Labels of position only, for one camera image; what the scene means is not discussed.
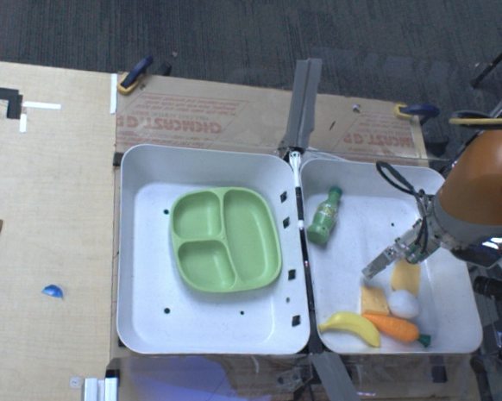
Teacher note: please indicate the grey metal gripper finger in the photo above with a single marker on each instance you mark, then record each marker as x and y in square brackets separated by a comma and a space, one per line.
[385, 266]
[379, 258]

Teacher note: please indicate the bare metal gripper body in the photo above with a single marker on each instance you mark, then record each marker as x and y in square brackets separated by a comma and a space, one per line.
[421, 241]

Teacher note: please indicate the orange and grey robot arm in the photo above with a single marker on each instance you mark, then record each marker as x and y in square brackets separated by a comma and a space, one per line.
[481, 183]

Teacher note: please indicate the white plastic tray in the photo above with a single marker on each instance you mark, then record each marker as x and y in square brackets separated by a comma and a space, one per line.
[349, 272]
[148, 299]

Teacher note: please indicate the yellow cheese slice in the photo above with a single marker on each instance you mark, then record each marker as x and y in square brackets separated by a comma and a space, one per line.
[373, 301]

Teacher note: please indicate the white egg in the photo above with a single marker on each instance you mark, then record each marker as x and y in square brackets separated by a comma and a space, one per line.
[404, 304]

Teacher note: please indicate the orange carrot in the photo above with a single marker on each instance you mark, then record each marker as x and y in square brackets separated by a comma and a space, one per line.
[392, 326]

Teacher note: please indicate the yellow banana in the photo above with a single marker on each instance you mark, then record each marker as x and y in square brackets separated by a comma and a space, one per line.
[354, 323]

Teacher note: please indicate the green plastic bottle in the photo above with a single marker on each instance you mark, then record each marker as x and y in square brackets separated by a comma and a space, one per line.
[324, 218]

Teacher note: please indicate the green divided plate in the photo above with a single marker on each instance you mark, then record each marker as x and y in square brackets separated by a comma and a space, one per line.
[249, 225]

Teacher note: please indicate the brown cardboard board red print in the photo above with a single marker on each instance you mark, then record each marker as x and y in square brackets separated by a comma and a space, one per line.
[240, 121]

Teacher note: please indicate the black cylinder on white bracket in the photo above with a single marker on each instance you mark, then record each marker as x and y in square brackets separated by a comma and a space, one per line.
[490, 287]

